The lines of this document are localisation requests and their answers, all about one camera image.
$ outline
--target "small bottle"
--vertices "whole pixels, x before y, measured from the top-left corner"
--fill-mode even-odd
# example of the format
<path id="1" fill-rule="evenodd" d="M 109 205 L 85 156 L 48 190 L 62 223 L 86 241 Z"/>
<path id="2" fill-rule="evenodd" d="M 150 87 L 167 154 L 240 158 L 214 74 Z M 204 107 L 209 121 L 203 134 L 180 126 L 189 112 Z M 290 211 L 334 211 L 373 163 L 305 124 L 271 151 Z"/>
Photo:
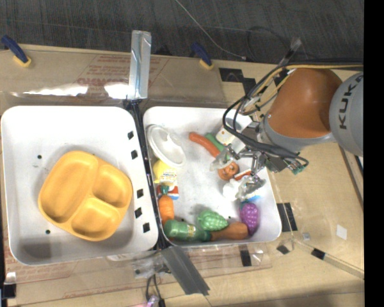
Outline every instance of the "small bottle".
<path id="1" fill-rule="evenodd" d="M 201 230 L 195 225 L 186 222 L 168 220 L 164 225 L 164 233 L 168 238 L 174 238 L 180 241 L 210 241 L 211 233 Z"/>

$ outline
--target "gray carpet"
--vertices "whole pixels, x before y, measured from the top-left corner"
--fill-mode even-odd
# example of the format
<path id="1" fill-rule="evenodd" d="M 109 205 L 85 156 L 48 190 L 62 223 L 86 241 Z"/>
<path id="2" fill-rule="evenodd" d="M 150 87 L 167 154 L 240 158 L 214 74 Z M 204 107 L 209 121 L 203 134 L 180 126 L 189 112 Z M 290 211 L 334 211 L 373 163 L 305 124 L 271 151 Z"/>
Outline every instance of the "gray carpet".
<path id="1" fill-rule="evenodd" d="M 231 53 L 174 0 L 0 0 L 0 39 L 129 51 L 131 31 L 140 29 L 152 33 L 152 52 L 174 56 L 189 56 L 197 41 L 214 59 L 278 63 L 296 37 L 303 59 L 364 56 L 364 0 L 179 2 Z"/>

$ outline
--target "green vegetable toy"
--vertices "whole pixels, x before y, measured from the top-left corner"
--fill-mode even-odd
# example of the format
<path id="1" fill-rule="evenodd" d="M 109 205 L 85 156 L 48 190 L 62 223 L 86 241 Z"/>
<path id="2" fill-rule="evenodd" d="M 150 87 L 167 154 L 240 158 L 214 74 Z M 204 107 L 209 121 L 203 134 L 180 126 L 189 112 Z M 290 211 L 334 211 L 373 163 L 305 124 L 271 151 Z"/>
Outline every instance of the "green vegetable toy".
<path id="1" fill-rule="evenodd" d="M 198 216 L 199 226 L 206 231 L 219 231 L 228 226 L 228 222 L 217 212 L 204 210 Z"/>

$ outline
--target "table surface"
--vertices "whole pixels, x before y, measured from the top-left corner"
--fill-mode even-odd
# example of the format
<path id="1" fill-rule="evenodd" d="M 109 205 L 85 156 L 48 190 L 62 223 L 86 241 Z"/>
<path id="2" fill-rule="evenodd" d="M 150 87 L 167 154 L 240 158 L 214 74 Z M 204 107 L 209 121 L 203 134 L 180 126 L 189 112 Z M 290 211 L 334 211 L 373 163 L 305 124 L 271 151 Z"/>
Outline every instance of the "table surface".
<path id="1" fill-rule="evenodd" d="M 129 54 L 22 45 L 31 68 L 0 51 L 0 114 L 15 104 L 9 92 L 76 83 L 96 78 L 98 56 L 119 56 L 122 75 Z M 258 81 L 274 65 L 214 61 L 210 71 L 196 58 L 152 56 L 151 106 L 228 107 L 242 97 L 243 85 L 222 81 L 220 68 L 241 70 Z M 108 69 L 111 76 L 113 69 Z M 335 70 L 343 80 L 354 72 Z M 158 277 L 167 306 L 363 306 L 364 212 L 363 180 L 354 156 L 337 143 L 306 147 L 310 165 L 300 174 L 269 173 L 276 202 L 291 211 L 291 228 L 284 227 L 273 242 L 248 246 L 252 266 L 244 267 L 239 247 L 206 252 L 188 251 L 210 287 L 209 295 L 185 295 L 170 274 Z M 3 163 L 0 157 L 1 185 Z M 145 302 L 146 279 L 134 274 L 127 258 L 96 258 L 50 267 L 25 266 L 8 248 L 4 190 L 2 190 L 6 273 L 17 283 L 9 306 L 139 306 Z M 150 293 L 157 293 L 153 285 Z"/>

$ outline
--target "toy sausage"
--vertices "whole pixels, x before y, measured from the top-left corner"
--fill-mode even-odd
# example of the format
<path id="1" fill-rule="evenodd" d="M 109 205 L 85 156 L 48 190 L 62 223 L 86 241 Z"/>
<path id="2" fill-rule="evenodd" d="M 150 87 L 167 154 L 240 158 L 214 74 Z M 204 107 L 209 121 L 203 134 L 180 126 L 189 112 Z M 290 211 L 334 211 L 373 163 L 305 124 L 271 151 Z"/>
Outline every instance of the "toy sausage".
<path id="1" fill-rule="evenodd" d="M 220 153 L 219 149 L 211 142 L 211 140 L 201 136 L 198 133 L 190 132 L 189 140 L 203 146 L 212 155 L 212 157 L 216 158 Z"/>
<path id="2" fill-rule="evenodd" d="M 235 222 L 220 231 L 211 231 L 211 241 L 220 239 L 243 240 L 248 236 L 248 227 L 242 222 Z"/>

